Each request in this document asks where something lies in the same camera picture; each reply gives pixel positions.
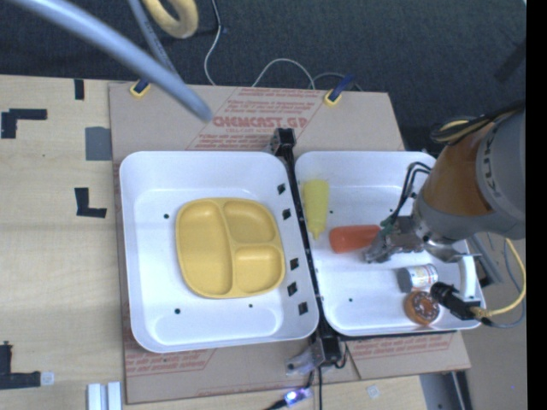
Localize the yellow divided plate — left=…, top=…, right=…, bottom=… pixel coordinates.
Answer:
left=174, top=197, right=286, bottom=300

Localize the small white can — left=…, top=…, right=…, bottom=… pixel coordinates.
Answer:
left=397, top=263, right=439, bottom=293

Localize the white plastic tray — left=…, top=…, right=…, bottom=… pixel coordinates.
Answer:
left=118, top=150, right=321, bottom=354
left=294, top=150, right=486, bottom=337

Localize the orange doughnut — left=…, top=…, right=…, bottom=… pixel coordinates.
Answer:
left=403, top=290, right=442, bottom=327

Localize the black cylinder on white bracket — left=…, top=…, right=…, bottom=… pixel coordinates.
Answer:
left=429, top=254, right=483, bottom=320

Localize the thin black rod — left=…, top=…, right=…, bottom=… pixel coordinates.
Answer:
left=279, top=143, right=338, bottom=345

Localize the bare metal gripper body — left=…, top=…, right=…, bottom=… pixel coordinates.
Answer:
left=377, top=215, right=469, bottom=265

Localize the yellow squeeze bottle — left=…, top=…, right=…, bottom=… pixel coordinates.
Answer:
left=302, top=179, right=331, bottom=241

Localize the orange carrot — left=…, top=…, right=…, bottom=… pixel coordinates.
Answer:
left=328, top=224, right=382, bottom=255

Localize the brown cardboard board red print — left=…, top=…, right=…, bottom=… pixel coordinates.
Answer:
left=107, top=81, right=473, bottom=405

